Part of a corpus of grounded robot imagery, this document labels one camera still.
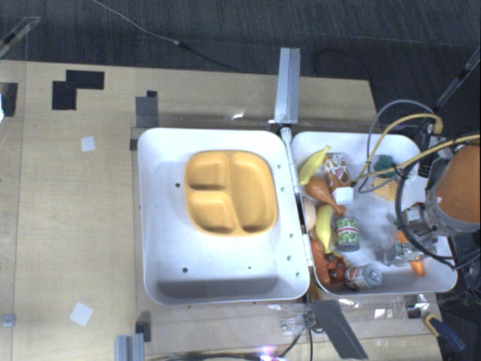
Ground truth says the orange divided plate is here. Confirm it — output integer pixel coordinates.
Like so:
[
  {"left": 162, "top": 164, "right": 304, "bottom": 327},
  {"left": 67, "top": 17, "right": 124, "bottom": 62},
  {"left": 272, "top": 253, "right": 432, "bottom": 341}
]
[{"left": 183, "top": 150, "right": 280, "bottom": 236}]

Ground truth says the brown chicken drumstick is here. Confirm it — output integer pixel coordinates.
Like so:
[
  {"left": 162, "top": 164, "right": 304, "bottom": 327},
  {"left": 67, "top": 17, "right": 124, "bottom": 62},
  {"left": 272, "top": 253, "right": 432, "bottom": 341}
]
[{"left": 304, "top": 175, "right": 347, "bottom": 217}]

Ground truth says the orange and white can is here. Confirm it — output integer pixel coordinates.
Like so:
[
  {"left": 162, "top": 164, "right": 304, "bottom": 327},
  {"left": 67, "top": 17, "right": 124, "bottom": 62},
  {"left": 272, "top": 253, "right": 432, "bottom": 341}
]
[{"left": 343, "top": 262, "right": 383, "bottom": 291}]

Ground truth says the orange carrot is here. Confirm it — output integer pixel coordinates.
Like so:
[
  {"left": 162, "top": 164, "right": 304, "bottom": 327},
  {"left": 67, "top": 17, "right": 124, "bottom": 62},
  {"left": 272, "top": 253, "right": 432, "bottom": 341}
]
[{"left": 396, "top": 230, "right": 426, "bottom": 278}]

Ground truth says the yellow banana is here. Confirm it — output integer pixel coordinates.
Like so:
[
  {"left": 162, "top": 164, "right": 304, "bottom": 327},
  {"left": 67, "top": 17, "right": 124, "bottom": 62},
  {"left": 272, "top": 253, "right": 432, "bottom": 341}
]
[
  {"left": 298, "top": 144, "right": 331, "bottom": 187},
  {"left": 315, "top": 203, "right": 337, "bottom": 253}
]

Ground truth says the green broccoli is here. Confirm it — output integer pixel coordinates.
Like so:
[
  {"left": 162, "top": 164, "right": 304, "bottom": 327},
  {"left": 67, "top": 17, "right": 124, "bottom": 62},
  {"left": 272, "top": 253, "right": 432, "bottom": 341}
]
[{"left": 373, "top": 154, "right": 398, "bottom": 179}]

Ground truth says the beige bread roll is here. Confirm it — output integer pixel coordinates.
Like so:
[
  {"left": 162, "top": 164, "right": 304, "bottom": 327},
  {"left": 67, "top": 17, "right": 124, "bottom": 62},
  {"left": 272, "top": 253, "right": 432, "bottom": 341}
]
[{"left": 301, "top": 196, "right": 318, "bottom": 231}]

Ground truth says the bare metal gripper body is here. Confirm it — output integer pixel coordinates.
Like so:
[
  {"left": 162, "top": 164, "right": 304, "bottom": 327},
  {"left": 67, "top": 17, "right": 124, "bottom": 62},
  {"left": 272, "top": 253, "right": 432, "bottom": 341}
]
[{"left": 401, "top": 202, "right": 440, "bottom": 256}]

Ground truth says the black cylinder on white bracket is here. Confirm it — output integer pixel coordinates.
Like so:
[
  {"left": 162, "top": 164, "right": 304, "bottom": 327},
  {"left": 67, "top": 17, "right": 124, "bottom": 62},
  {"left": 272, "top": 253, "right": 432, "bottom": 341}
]
[{"left": 414, "top": 124, "right": 464, "bottom": 179}]

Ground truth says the green and white can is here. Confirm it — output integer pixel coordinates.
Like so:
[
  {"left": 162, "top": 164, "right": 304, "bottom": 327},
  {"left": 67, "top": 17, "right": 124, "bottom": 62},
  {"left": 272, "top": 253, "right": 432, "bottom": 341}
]
[{"left": 334, "top": 216, "right": 362, "bottom": 253}]

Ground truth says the white cube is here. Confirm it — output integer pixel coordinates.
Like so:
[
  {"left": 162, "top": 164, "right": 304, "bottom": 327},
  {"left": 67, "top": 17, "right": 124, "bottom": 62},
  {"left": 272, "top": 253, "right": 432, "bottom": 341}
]
[{"left": 334, "top": 187, "right": 355, "bottom": 205}]

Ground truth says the thin black and white rod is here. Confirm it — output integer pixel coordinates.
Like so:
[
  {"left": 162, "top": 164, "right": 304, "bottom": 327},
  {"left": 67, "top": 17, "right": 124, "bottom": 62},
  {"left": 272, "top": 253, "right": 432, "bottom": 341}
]
[{"left": 279, "top": 125, "right": 314, "bottom": 301}]

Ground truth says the white plastic tray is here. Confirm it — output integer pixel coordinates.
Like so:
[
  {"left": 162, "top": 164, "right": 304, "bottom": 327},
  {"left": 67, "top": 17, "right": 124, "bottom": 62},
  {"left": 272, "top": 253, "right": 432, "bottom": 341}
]
[
  {"left": 291, "top": 131, "right": 459, "bottom": 297},
  {"left": 136, "top": 126, "right": 311, "bottom": 306}
]

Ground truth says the tan biscuit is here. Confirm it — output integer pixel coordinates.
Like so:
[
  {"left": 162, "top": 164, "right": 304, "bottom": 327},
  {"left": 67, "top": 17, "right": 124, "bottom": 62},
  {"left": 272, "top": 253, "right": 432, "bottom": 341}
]
[{"left": 371, "top": 177, "right": 400, "bottom": 203}]

